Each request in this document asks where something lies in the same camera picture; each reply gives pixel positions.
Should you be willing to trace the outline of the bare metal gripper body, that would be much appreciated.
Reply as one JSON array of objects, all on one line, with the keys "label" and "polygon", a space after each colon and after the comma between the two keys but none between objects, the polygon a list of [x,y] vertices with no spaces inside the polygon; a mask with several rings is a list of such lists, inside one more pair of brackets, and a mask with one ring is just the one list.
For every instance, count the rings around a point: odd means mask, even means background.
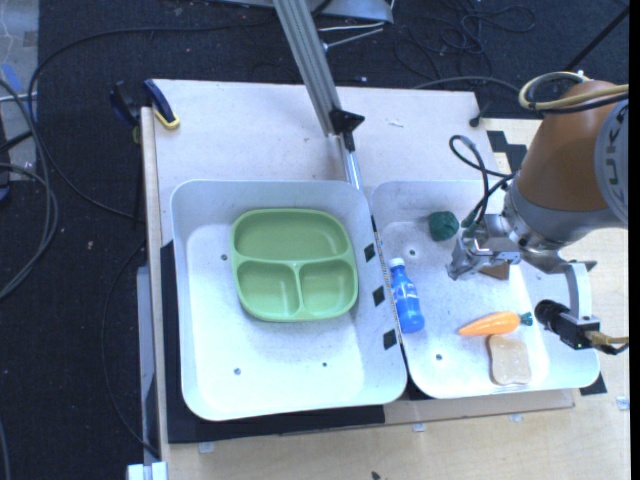
[{"label": "bare metal gripper body", "polygon": [[564,244],[544,237],[519,216],[485,214],[462,232],[461,239],[468,255],[484,257],[482,268],[524,261],[540,271],[557,271],[564,263],[560,256]]}]

